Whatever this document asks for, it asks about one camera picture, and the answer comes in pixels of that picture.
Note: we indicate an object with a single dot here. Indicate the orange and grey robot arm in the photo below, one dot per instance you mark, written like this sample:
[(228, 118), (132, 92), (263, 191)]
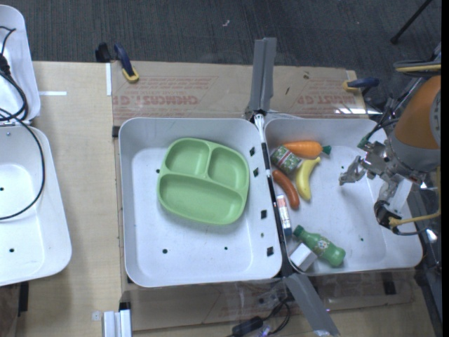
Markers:
[(417, 118)]

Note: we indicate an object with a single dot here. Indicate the yellow banana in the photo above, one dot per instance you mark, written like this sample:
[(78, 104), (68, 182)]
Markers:
[(303, 183)]

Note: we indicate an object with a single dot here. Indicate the white and red carton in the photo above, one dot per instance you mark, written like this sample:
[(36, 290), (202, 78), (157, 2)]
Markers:
[(284, 214)]

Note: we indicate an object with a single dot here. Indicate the white box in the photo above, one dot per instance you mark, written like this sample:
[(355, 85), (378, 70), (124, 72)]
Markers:
[(301, 256)]

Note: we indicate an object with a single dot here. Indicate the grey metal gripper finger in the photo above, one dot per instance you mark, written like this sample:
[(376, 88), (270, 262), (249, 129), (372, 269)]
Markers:
[(345, 177), (358, 165)]

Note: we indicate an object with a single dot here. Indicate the black cylinder on white bracket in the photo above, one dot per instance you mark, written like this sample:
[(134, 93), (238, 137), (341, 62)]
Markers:
[(386, 212)]

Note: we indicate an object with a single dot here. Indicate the orange carrot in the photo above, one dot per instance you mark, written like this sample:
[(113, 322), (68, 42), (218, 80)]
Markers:
[(303, 149)]

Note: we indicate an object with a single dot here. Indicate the green bottle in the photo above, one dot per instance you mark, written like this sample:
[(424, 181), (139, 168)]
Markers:
[(322, 247)]

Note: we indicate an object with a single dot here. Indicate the brown cardboard board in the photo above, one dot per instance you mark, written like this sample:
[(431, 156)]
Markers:
[(196, 90)]

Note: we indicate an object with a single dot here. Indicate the green and red can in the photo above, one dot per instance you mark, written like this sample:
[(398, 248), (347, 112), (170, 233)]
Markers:
[(285, 159)]

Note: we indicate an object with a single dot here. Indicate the orange sausage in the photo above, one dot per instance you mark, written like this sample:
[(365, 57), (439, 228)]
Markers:
[(287, 188)]

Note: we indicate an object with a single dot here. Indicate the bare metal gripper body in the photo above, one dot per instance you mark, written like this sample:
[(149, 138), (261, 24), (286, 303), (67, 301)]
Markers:
[(377, 158)]

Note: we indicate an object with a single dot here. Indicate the white plastic tray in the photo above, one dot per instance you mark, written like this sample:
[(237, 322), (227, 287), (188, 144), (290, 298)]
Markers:
[(196, 251), (350, 216), (31, 244), (15, 65)]

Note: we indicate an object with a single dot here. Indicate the green divided plate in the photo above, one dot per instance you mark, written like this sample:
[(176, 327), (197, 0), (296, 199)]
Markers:
[(200, 195)]

